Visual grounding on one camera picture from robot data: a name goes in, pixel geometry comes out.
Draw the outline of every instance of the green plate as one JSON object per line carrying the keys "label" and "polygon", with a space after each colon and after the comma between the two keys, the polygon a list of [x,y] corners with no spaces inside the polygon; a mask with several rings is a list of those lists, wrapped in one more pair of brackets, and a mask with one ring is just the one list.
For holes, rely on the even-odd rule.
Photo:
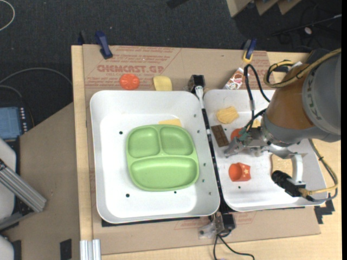
{"label": "green plate", "polygon": [[180,126],[133,129],[126,140],[126,158],[132,181],[146,191],[186,188],[199,176],[193,140]]}

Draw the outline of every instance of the white tray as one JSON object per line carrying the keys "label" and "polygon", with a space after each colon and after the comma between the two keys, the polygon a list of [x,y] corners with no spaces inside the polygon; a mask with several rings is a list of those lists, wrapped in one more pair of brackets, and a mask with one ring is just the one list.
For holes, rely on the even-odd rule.
{"label": "white tray", "polygon": [[[91,99],[97,208],[109,223],[209,216],[220,196],[205,124],[196,96],[188,92],[102,90]],[[136,187],[127,170],[128,133],[142,125],[180,119],[196,147],[200,175],[192,186],[151,192]]]}
{"label": "white tray", "polygon": [[[274,91],[266,90],[265,93],[268,98],[271,98]],[[259,91],[252,91],[252,95],[255,100],[256,113],[268,106],[268,102],[262,97]],[[251,118],[249,98],[246,90],[210,90],[204,96],[204,103],[210,126],[221,125],[216,118],[216,113],[219,109],[234,106],[238,111],[238,119],[228,125],[222,124],[229,141],[232,131],[245,126]],[[227,146],[218,147],[214,136],[213,145],[223,197],[227,205],[233,210],[253,211],[321,204],[310,202],[304,198],[293,198],[285,193],[281,187],[276,185],[271,179],[270,153],[256,157],[246,152],[241,152],[226,158],[224,156],[224,150]],[[309,142],[303,140],[300,145],[292,145],[290,151],[304,154],[302,180],[306,182],[306,187],[309,190],[326,188],[318,160]],[[231,181],[228,174],[229,167],[232,163],[238,162],[251,166],[251,180],[243,182]],[[326,192],[315,195],[317,199],[326,197]]]}

